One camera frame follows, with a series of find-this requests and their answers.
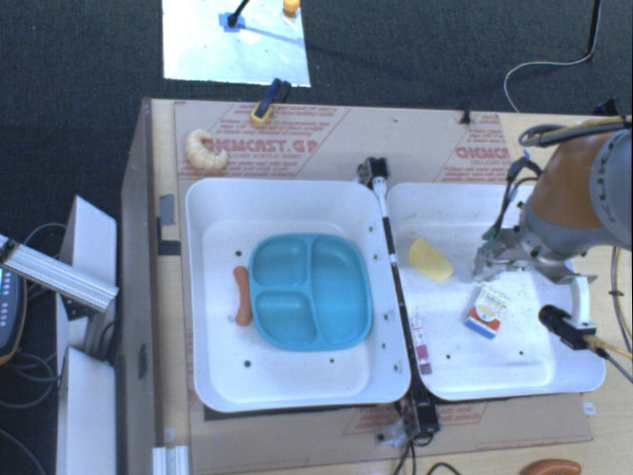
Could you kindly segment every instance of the yellow block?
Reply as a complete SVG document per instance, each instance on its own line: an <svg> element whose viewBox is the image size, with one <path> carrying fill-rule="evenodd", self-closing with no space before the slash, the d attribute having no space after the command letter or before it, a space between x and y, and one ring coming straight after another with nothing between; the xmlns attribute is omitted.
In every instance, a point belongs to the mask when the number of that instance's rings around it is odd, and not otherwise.
<svg viewBox="0 0 633 475"><path fill-rule="evenodd" d="M424 276L438 283L453 274L453 265L423 237L413 240L408 248L408 261Z"/></svg>

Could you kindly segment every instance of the gray metal panel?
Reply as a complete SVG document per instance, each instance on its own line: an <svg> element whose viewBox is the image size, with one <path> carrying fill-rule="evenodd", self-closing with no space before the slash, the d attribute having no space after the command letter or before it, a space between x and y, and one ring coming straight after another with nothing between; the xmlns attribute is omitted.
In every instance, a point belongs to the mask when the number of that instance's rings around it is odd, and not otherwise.
<svg viewBox="0 0 633 475"><path fill-rule="evenodd" d="M124 396L118 396L123 415L118 432L125 458L119 471L131 475L152 472L152 449L162 441L158 329L152 314L157 241L152 178L151 101L145 99L121 192L122 339L117 360Z"/></svg>

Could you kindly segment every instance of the white tray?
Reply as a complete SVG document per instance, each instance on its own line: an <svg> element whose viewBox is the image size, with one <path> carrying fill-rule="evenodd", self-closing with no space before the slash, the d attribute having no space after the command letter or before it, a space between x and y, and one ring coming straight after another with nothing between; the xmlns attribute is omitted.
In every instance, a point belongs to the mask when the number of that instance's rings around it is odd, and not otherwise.
<svg viewBox="0 0 633 475"><path fill-rule="evenodd" d="M515 202L529 193L522 189ZM588 294L584 278L554 285L534 271L502 273L490 282L509 298L497 336L487 339L464 325L481 287L472 278L475 253L502 195L502 186L448 183L401 183L389 193L407 310L422 321L430 357L432 373L422 380L446 400L591 391L604 379L602 359L566 347L538 320L546 304L570 312L573 287ZM517 221L512 205L504 226ZM426 238L448 258L452 277L436 283L410 265L407 253L415 238Z"/></svg>
<svg viewBox="0 0 633 475"><path fill-rule="evenodd" d="M410 381L382 217L366 187L340 181L209 178L186 198L183 239L194 325L198 395L221 412L391 403ZM254 323L234 321L232 271L263 239L287 233L347 238L363 255L373 325L344 350L291 351L268 343Z"/></svg>

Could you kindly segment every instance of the white curled object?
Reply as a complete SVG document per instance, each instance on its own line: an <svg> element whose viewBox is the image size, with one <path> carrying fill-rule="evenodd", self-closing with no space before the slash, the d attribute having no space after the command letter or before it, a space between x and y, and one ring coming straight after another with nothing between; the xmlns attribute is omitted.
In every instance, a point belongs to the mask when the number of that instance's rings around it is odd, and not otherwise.
<svg viewBox="0 0 633 475"><path fill-rule="evenodd" d="M202 129L192 131L185 139L185 158L196 169L207 172L223 170L228 165L228 153L221 149L215 153L205 146L211 140L207 131Z"/></svg>

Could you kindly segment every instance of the orange ball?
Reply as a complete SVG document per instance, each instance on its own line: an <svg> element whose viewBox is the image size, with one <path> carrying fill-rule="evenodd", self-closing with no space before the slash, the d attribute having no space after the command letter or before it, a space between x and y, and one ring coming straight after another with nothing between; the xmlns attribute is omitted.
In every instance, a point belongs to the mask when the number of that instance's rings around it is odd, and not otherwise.
<svg viewBox="0 0 633 475"><path fill-rule="evenodd" d="M295 14L301 6L301 0L284 0L283 6L286 14Z"/></svg>

